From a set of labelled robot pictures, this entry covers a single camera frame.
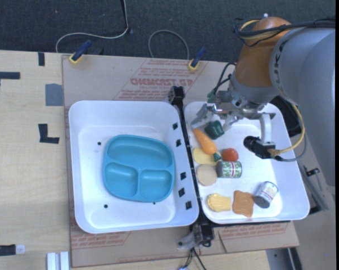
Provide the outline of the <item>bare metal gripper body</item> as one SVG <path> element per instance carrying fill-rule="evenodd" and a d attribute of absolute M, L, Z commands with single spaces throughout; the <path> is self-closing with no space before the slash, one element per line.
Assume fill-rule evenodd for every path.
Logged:
<path fill-rule="evenodd" d="M 213 113 L 222 119 L 259 120 L 265 112 L 264 107 L 276 96 L 273 91 L 248 90 L 244 94 L 236 89 L 213 90 Z"/>

